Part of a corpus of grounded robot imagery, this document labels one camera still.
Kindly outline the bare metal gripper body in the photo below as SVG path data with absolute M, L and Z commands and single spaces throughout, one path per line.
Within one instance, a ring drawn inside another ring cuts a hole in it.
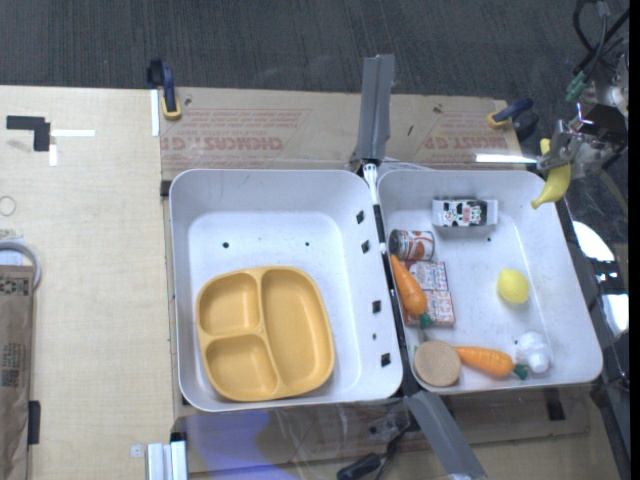
M 598 74 L 577 103 L 577 130 L 612 145 L 628 142 L 628 58 L 620 55 L 612 74 Z

